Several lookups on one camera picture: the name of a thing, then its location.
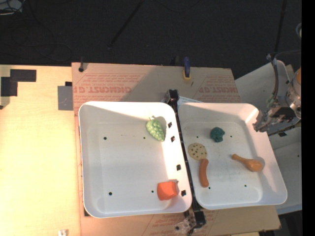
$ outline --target cookie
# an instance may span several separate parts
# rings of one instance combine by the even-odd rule
[[[207,150],[202,144],[194,143],[188,146],[188,154],[193,159],[200,161],[207,157]]]

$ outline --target white plastic object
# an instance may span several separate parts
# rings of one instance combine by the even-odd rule
[[[278,205],[287,190],[266,132],[252,126],[258,109],[247,103],[184,103],[178,110],[185,148],[201,143],[208,152],[209,187],[199,180],[199,161],[187,153],[194,191],[205,209]],[[210,139],[213,128],[225,131],[223,141]],[[232,154],[262,160],[260,172],[249,171]]]
[[[165,141],[146,129],[157,118]],[[96,218],[183,212],[192,196],[174,110],[160,102],[87,102],[79,109],[83,201]],[[161,201],[159,182],[179,195]]]

